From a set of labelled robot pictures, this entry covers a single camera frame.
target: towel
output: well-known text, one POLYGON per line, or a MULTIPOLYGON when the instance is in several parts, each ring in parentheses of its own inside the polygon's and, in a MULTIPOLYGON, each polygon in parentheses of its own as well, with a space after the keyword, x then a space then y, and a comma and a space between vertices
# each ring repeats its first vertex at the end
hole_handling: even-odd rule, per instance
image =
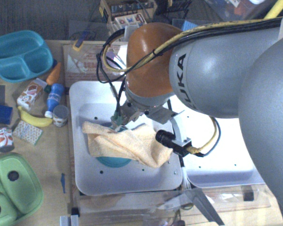
POLYGON ((173 151, 156 141, 156 132, 147 124, 116 132, 86 121, 83 123, 83 133, 88 135, 89 153, 94 157, 127 158, 158 168, 169 160, 173 151))

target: can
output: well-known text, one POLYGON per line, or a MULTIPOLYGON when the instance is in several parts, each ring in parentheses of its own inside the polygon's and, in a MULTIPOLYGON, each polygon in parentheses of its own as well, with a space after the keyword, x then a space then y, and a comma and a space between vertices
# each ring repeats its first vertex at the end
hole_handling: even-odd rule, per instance
POLYGON ((69 109, 65 105, 57 105, 53 109, 53 124, 57 127, 62 127, 67 123, 69 109))
POLYGON ((0 152, 7 153, 12 151, 14 147, 13 131, 7 127, 0 128, 0 152))

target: yellow pole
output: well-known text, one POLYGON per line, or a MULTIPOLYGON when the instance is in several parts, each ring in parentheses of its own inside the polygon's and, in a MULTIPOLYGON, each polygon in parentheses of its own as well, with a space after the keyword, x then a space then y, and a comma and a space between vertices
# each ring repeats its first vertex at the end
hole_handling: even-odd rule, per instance
POLYGON ((264 18, 275 18, 283 10, 283 0, 278 0, 264 18))

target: banana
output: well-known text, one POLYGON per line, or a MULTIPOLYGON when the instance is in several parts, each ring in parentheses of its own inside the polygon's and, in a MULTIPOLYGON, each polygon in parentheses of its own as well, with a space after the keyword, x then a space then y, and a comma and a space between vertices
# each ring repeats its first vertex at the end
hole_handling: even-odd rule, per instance
POLYGON ((35 117, 30 113, 24 111, 21 106, 18 106, 18 110, 20 111, 21 120, 36 126, 36 127, 46 127, 52 123, 51 118, 47 117, 35 117))

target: silver can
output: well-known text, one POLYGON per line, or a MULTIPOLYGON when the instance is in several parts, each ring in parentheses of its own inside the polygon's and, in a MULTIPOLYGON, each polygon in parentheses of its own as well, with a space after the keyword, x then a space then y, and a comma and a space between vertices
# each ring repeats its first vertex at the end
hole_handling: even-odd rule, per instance
POLYGON ((7 127, 0 128, 0 152, 7 153, 12 151, 14 147, 13 131, 7 127))

